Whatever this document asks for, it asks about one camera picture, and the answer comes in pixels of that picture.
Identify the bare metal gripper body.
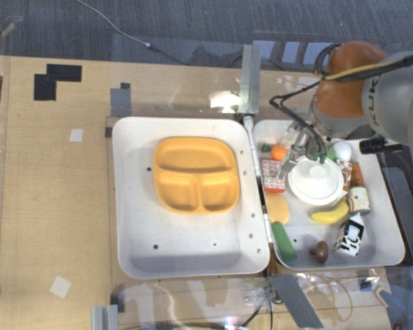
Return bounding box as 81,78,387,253
290,121,326,153

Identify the orange carrot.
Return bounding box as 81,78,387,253
260,143,290,162

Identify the clear plastic bottle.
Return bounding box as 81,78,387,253
280,122,301,148

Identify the orange and white carton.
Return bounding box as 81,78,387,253
260,159,286,194

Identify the white egg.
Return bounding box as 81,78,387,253
332,141,353,162

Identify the thin black and white rod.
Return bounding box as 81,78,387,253
243,115,275,250

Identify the white bowl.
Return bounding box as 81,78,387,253
287,155,345,206

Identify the orange and white packet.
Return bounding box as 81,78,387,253
336,159,354,193

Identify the yellow banana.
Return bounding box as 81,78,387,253
310,195,351,226

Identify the green cucumber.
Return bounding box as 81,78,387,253
271,221,297,263

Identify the brown mushroom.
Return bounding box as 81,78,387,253
308,241,330,264

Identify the black and white milk carton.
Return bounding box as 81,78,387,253
331,211,366,258

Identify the orange divided plate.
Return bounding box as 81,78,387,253
152,135,241,215

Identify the white plastic tray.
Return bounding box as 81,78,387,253
112,116,271,281
253,119,406,272

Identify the black cylinder on white bracket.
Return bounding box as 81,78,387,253
359,136,404,155

